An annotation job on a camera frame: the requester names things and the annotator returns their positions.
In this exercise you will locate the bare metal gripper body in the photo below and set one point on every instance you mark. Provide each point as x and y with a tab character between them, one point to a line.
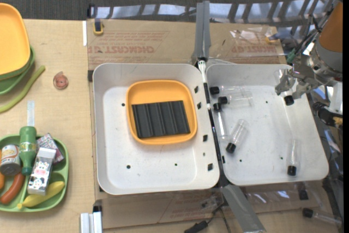
313	68

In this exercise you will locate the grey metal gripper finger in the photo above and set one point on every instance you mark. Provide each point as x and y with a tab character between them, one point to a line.
301	90
283	85

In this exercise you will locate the clear plastic bottle black cap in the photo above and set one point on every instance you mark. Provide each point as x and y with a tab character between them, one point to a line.
307	212
291	170
217	106
289	101
214	90
231	148
223	100

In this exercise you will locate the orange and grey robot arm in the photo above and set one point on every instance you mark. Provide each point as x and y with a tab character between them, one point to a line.
331	35

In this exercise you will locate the white plastic tray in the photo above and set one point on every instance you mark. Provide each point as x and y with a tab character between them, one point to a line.
152	169
270	131

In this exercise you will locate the orange plate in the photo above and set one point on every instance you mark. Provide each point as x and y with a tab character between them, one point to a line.
11	41
161	91

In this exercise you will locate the black ribbed rack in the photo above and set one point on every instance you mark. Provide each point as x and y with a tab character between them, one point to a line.
161	118

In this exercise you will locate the brown cardboard board red print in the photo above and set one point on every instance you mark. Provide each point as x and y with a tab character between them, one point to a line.
152	41

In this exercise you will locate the black block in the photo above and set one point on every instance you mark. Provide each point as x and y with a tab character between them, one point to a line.
197	226

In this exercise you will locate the pink round toy ham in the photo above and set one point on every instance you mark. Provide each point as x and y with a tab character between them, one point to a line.
60	80

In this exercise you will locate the green divided plate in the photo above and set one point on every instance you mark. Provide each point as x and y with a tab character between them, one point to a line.
60	169

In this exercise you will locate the pink packet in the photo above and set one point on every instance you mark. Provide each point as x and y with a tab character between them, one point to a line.
50	142

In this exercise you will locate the yellow banana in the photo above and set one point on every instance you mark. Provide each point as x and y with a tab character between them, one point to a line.
51	191

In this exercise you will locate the white cow print carton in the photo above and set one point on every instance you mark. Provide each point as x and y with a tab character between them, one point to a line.
41	172

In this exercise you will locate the green bottle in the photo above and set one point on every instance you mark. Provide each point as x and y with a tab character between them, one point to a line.
27	136

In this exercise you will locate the small can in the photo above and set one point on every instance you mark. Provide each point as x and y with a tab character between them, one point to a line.
9	161

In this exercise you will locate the red sausage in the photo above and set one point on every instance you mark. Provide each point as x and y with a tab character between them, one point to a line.
13	188

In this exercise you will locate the orange carrot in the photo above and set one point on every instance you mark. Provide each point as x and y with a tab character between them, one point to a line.
1	181

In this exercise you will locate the black cylinder on white bracket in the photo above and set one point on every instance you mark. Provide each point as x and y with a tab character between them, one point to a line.
324	115

